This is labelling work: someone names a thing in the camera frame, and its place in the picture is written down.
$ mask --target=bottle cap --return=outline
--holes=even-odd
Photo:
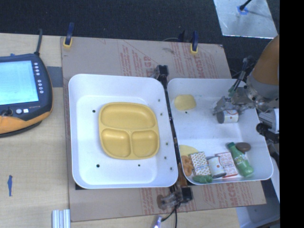
[[[232,147],[233,145],[235,145],[234,142],[230,142],[230,143],[228,144],[228,148]]]

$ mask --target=white tray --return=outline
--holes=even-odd
[[[69,81],[72,173],[85,189],[169,187],[178,177],[171,126],[162,84],[153,78],[79,74]],[[157,118],[160,148],[142,160],[109,157],[102,149],[98,113],[111,102],[150,107]]]
[[[247,142],[251,150],[246,156],[254,168],[250,177],[241,175],[213,179],[212,183],[267,180],[272,176],[273,165],[265,138],[256,131],[260,122],[255,109],[247,109],[239,116],[237,123],[217,122],[212,114],[214,103],[222,96],[228,96],[228,90],[235,79],[172,79],[168,83],[171,112],[179,145],[188,145],[198,151],[204,151],[207,157],[216,153],[228,152],[229,142]],[[174,99],[178,95],[192,95],[197,106],[187,111],[177,110]],[[187,179],[193,183],[192,176]]]

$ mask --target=cardboard sheet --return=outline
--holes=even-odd
[[[221,45],[199,44],[190,53],[190,43],[73,38],[70,48],[62,46],[62,70],[66,118],[68,188],[71,221],[109,219],[170,213],[157,206],[159,195],[169,188],[95,189],[79,188],[72,176],[68,82],[76,74],[151,76],[157,65],[167,65],[173,78],[231,78]],[[265,204],[260,181],[191,186],[193,200],[178,212],[222,209]]]

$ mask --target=blue mark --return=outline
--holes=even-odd
[[[247,9],[246,7],[244,7],[243,11],[241,11],[241,10],[239,9],[239,7],[240,7],[240,6],[237,6],[237,10],[238,10],[238,12],[239,12],[241,15],[246,15],[246,14],[248,14],[248,9]]]
[[[9,186],[9,196],[11,197],[12,194],[11,194],[11,186],[13,185],[13,176],[9,175],[9,180],[8,180],[8,186]]]

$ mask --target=table top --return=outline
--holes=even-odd
[[[33,53],[38,35],[1,34],[0,57]],[[40,57],[61,67],[59,36],[43,36]],[[63,88],[54,87],[50,117],[19,135],[0,139],[0,227],[51,227],[53,210],[69,209]],[[11,196],[8,179],[12,176]],[[150,227],[154,215],[72,222],[71,227]],[[175,225],[174,214],[161,224]],[[239,227],[235,208],[178,213],[178,227]]]

